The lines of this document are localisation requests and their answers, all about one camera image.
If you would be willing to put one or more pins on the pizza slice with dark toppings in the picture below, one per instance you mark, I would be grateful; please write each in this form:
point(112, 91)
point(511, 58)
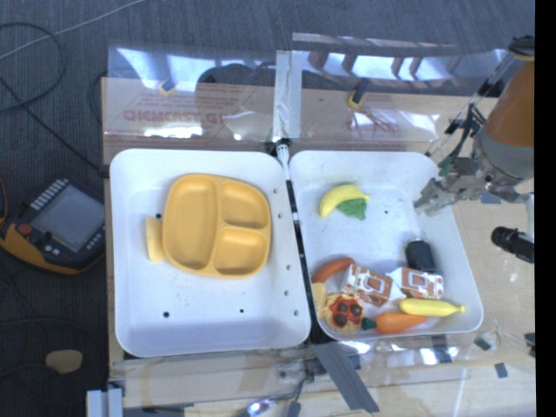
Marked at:
point(345, 315)

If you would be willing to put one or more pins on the pale yellow flat piece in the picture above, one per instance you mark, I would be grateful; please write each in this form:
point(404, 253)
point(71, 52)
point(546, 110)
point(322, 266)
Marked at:
point(319, 298)

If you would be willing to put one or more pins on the yellow divided plate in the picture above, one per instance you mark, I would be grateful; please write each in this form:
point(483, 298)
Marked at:
point(204, 224)

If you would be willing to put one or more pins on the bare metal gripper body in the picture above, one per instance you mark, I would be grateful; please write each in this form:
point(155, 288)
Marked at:
point(467, 180)

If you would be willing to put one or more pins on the yellow banana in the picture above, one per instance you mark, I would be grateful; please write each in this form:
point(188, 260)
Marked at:
point(334, 196)
point(430, 307)

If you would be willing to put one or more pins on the pale yellow oval lump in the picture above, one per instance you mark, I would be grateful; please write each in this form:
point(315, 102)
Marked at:
point(64, 361)

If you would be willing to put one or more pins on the black cylinder on white bracket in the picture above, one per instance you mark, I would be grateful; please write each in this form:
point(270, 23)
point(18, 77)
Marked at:
point(514, 241)

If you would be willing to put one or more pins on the brown and white carton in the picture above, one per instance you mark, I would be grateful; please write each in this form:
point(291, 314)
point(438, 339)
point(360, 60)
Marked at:
point(367, 286)
point(419, 281)

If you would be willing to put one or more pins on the brown sausage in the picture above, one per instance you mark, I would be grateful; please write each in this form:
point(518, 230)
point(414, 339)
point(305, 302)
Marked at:
point(332, 268)

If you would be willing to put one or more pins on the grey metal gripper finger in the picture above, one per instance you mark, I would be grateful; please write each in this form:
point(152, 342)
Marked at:
point(433, 186)
point(428, 206)

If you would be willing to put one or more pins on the green leaf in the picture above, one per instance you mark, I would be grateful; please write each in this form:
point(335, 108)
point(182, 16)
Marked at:
point(354, 209)

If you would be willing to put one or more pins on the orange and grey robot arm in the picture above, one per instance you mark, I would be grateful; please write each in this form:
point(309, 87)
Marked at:
point(510, 115)

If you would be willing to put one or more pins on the orange carrot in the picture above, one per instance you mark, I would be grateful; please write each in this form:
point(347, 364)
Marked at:
point(397, 322)

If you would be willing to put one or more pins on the white plastic tray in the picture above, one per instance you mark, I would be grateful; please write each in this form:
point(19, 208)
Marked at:
point(204, 315)
point(382, 241)

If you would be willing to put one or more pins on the pale yellow wedge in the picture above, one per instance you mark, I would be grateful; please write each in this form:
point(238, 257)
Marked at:
point(154, 241)

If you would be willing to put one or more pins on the black can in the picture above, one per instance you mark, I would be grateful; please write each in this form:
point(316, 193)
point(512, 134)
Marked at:
point(420, 255)

